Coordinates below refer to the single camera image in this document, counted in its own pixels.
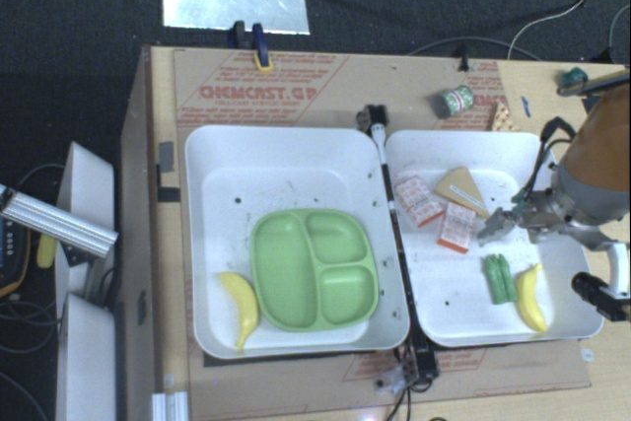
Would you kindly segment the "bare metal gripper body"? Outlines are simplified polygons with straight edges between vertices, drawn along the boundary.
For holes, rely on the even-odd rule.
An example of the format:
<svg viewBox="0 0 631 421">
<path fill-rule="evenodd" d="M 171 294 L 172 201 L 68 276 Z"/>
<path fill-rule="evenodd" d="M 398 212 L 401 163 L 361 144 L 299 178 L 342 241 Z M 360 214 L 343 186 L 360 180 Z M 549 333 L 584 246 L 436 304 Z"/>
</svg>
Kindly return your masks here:
<svg viewBox="0 0 631 421">
<path fill-rule="evenodd" d="M 513 198 L 512 216 L 516 225 L 526 230 L 532 243 L 541 243 L 552 235 L 567 235 L 568 222 L 558 206 L 553 189 L 527 192 L 520 190 Z"/>
</svg>

